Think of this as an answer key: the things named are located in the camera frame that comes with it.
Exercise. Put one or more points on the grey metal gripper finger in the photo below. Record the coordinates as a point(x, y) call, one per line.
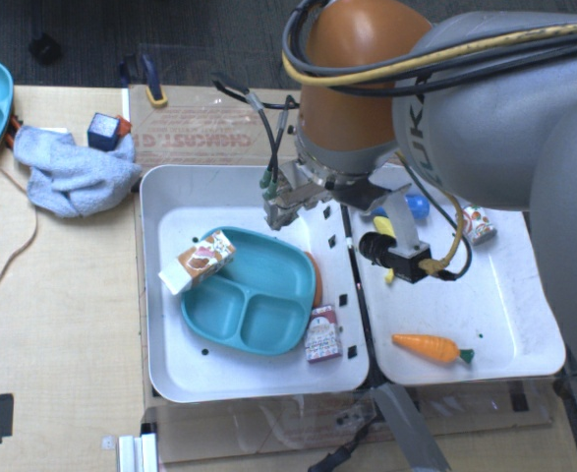
point(292, 215)
point(274, 212)

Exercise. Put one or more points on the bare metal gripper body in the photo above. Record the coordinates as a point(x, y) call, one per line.
point(307, 187)

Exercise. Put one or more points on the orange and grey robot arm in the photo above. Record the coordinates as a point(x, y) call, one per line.
point(489, 131)

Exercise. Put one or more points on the brown round toy food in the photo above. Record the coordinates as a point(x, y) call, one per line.
point(318, 278)

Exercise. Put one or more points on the teal divided plate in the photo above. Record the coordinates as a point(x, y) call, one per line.
point(263, 283)

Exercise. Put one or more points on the yellow banana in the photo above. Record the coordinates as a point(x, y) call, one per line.
point(384, 226)

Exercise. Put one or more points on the orange and white carton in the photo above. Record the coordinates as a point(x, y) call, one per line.
point(202, 259)

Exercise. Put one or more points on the brown cardboard board, red print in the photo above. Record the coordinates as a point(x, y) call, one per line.
point(194, 135)

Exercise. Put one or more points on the blue plastic egg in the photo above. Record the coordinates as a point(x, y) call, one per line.
point(418, 205)

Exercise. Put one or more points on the pink and white carton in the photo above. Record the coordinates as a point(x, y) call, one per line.
point(323, 335)

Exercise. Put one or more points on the orange cube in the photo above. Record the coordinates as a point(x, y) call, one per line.
point(124, 125)

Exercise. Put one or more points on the white can with red print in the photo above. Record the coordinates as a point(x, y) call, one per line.
point(478, 224)

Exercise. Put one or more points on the white plastic tray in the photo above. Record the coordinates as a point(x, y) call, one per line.
point(180, 362)
point(465, 303)

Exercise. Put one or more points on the orange toy carrot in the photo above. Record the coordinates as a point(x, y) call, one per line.
point(428, 346)

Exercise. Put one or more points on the blue cube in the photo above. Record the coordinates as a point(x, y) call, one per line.
point(102, 133)

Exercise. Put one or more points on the pale blue cloth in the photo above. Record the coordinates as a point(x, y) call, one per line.
point(72, 175)

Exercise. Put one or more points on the black cylinder on white bracket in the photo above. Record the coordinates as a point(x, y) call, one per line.
point(406, 253)

